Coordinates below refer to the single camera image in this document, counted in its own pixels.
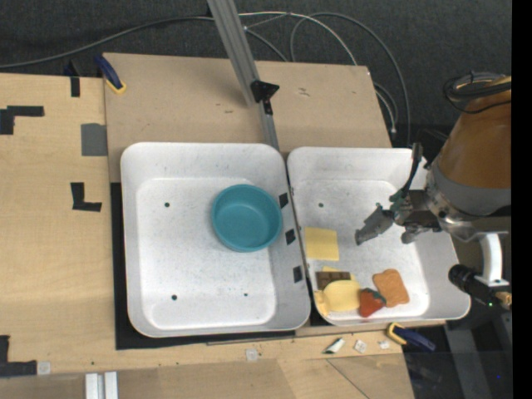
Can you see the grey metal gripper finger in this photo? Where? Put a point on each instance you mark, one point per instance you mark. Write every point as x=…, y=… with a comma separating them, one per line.
x=372, y=228
x=411, y=235

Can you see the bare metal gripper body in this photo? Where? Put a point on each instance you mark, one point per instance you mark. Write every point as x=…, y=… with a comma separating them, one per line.
x=424, y=214

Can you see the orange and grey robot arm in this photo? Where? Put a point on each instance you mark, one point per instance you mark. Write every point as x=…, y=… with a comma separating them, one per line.
x=478, y=156

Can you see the white plastic tray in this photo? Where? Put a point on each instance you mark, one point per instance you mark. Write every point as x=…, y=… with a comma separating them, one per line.
x=187, y=264
x=415, y=272

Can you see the yellow cheese slice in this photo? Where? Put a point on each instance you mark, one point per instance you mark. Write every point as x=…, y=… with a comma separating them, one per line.
x=321, y=243

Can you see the orange toast slice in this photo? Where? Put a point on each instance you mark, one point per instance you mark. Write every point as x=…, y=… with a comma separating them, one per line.
x=391, y=287

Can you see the brown chocolate bar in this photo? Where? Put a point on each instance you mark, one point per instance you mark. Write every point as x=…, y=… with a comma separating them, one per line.
x=328, y=278

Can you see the yellow toy bread piece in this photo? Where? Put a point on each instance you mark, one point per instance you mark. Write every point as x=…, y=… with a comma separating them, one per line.
x=343, y=297

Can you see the red strawberry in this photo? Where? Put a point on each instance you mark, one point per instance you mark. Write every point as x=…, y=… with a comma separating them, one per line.
x=370, y=303

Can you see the yellow flat toy piece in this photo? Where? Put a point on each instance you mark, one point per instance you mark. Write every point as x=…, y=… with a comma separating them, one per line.
x=320, y=303

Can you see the teal bowl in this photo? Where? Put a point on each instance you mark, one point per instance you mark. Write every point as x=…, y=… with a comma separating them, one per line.
x=246, y=218

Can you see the brown cardboard board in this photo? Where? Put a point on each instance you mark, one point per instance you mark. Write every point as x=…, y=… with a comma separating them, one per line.
x=187, y=102

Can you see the black cylinder on white bracket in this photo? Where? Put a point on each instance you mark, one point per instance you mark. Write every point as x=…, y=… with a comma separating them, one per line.
x=490, y=260

